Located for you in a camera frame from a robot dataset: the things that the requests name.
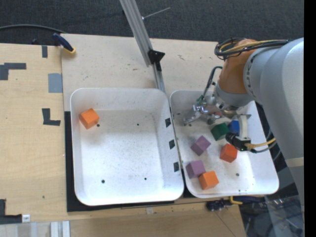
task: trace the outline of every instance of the cube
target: cube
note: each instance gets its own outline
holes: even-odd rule
[[[229,129],[226,123],[217,124],[211,129],[211,133],[213,134],[216,141],[224,139],[228,132]]]
[[[230,132],[236,133],[237,136],[239,136],[239,122],[238,120],[232,120],[229,124],[228,124],[228,129]]]
[[[190,162],[186,166],[186,170],[187,170],[187,173],[188,173],[188,176],[190,179],[198,177],[201,174],[206,172],[206,170],[204,168],[204,164],[201,160],[196,160],[196,161]]]
[[[89,110],[80,114],[79,120],[86,129],[89,129],[99,122],[99,116],[92,108],[90,108]]]
[[[233,162],[237,158],[237,152],[237,148],[227,143],[222,147],[219,158],[227,162]]]
[[[218,183],[215,171],[209,171],[201,174],[198,178],[202,190],[214,188]]]
[[[211,145],[211,143],[202,135],[194,142],[191,149],[200,156],[209,147],[209,145]]]

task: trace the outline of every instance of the green cube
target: green cube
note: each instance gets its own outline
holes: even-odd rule
[[[211,129],[211,133],[216,141],[224,139],[228,132],[229,128],[226,123],[217,124]]]

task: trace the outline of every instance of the orange cube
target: orange cube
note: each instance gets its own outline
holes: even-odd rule
[[[201,174],[198,180],[201,184],[202,190],[214,188],[219,183],[215,171],[209,171]]]
[[[80,114],[79,120],[86,129],[89,129],[99,122],[99,116],[94,109],[90,108],[89,110]]]
[[[222,147],[219,158],[228,162],[232,162],[237,158],[237,152],[237,148],[227,143]]]

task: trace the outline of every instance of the white tray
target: white tray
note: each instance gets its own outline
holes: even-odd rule
[[[206,118],[200,117],[190,125],[183,125],[183,116],[196,103],[202,91],[179,90],[170,96],[171,110],[174,116],[174,127],[185,173],[188,190],[198,198],[215,198],[238,195],[266,195],[278,190],[277,172],[269,151],[254,154],[238,152],[236,160],[228,163],[219,158],[221,148],[226,140],[215,141],[211,129],[219,123],[230,122],[227,118],[218,119],[213,125],[207,125]],[[255,103],[252,101],[239,114],[251,114],[248,119],[248,136],[252,143],[266,141]],[[198,156],[190,146],[203,135],[211,145]],[[198,178],[190,179],[186,165],[194,160],[202,160],[205,170],[212,171],[218,177],[219,184],[214,188],[202,190]]]
[[[75,193],[86,205],[172,201],[184,189],[169,103],[158,89],[82,88],[70,99]],[[79,121],[93,108],[99,126]]]

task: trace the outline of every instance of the table surface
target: table surface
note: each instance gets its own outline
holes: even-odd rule
[[[40,45],[0,44],[0,65],[27,66],[9,70],[8,80],[0,81],[0,198],[6,199],[6,215],[30,214],[32,222],[146,215],[143,206],[67,212],[64,111],[69,111],[71,93],[80,87],[155,88],[156,83],[134,38],[63,36],[76,48],[75,55],[48,46],[43,58]],[[215,42],[151,42],[154,50],[166,53],[161,66],[168,97],[175,90],[203,90],[211,69],[223,64],[214,55]],[[51,73],[62,74],[63,93],[48,92]],[[60,126],[43,125],[42,108],[50,108],[50,118],[61,120]],[[181,197],[153,212],[204,211],[209,200]],[[238,231],[243,230],[238,207],[229,211]]]

